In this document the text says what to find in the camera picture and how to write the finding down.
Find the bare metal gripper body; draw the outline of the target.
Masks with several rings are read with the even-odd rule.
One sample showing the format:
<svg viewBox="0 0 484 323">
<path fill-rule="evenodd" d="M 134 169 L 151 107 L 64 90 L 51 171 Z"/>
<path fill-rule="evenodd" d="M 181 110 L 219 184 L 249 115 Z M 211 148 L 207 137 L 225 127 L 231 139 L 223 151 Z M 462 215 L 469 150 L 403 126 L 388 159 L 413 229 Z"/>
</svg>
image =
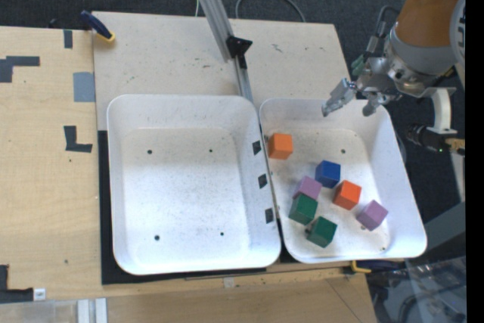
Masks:
<svg viewBox="0 0 484 323">
<path fill-rule="evenodd" d="M 368 105 L 385 105 L 403 95 L 420 98 L 440 75 L 419 73 L 399 57 L 365 57 L 354 61 L 355 88 Z"/>
</svg>

